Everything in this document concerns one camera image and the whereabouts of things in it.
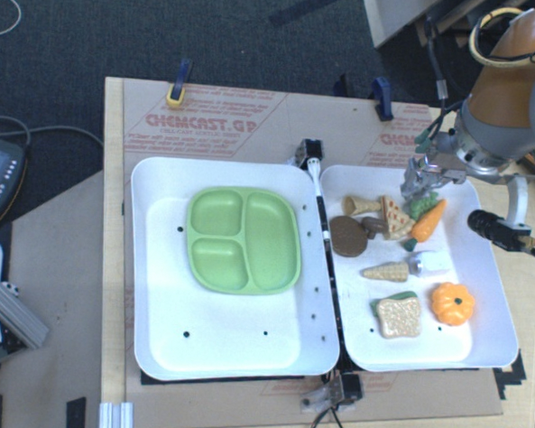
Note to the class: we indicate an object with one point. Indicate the tan ice cream cone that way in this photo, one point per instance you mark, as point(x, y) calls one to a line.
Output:
point(356, 205)

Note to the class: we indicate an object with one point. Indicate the small white bottle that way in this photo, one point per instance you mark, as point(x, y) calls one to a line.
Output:
point(432, 262)

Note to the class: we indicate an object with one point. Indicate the brown mushroom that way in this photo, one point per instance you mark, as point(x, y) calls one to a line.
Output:
point(375, 225)

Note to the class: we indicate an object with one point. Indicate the toy bread sandwich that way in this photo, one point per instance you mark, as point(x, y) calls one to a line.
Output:
point(399, 317)

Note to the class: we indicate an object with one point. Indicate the toy pizza slice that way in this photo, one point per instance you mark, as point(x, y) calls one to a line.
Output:
point(396, 221)

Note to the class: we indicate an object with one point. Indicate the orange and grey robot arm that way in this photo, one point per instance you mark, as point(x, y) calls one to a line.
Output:
point(505, 87)

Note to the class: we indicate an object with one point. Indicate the orange carrot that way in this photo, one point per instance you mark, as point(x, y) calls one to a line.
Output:
point(427, 225)

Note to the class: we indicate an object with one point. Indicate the green grapes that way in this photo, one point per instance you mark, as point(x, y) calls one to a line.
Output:
point(419, 209)

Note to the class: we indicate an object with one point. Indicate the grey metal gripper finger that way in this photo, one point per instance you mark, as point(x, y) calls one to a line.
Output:
point(430, 182)
point(410, 179)

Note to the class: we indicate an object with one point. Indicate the black cylinder on white bracket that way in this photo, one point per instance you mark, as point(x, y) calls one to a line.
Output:
point(497, 227)

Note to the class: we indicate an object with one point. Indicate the thin black and white rod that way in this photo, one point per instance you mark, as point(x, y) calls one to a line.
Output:
point(325, 230)

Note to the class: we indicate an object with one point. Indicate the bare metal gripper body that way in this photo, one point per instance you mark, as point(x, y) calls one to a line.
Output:
point(451, 163)

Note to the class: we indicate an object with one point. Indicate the green divided plate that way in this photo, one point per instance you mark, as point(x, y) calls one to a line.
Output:
point(265, 244)

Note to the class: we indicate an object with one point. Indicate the pale waffle cone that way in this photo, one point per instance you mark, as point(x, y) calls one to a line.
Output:
point(388, 271)

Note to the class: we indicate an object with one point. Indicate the white plastic tray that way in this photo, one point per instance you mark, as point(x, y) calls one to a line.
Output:
point(421, 353)
point(224, 332)

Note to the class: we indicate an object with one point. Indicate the brown cardboard board red print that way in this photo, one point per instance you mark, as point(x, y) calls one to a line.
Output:
point(236, 130)

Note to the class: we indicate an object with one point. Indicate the brown round biscuit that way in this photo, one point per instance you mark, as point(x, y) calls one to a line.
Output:
point(347, 238)

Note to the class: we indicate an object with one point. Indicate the orange pumpkin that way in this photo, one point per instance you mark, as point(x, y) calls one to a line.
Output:
point(452, 305)

